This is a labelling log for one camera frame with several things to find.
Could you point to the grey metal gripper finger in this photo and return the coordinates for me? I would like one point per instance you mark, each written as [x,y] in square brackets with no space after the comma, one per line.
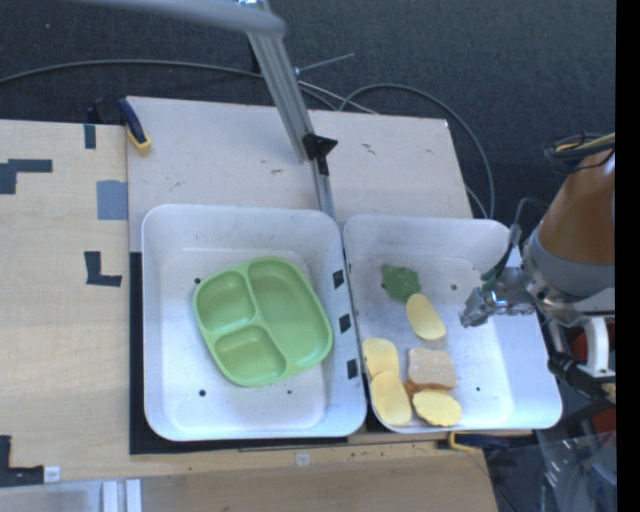
[472,315]
[481,295]

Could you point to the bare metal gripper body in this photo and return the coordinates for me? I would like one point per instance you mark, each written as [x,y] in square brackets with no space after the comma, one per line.
[517,287]

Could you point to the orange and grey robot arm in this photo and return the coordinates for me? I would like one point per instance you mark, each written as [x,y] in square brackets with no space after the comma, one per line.
[580,225]

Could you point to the yellow oval slice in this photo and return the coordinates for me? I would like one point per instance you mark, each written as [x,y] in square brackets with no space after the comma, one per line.
[425,317]
[391,400]
[381,356]

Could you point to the white plastic tray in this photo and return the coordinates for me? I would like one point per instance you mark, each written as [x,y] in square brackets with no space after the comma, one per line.
[175,350]
[500,370]

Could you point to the brown bread slice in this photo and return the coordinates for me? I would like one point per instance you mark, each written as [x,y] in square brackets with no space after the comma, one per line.
[431,367]

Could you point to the green lettuce leaf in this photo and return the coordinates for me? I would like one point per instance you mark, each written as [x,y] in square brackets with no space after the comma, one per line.
[400,282]

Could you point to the yellow wavy-edged slice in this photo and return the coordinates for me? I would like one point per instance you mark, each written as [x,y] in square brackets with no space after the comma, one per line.
[437,407]

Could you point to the green divided plate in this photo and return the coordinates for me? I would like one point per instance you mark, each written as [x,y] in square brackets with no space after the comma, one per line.
[270,300]

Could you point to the pale flat board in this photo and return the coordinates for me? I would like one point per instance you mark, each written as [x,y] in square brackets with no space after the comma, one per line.
[225,150]

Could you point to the black cylinder on white bracket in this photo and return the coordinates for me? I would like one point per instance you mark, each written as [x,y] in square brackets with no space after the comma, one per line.
[597,350]

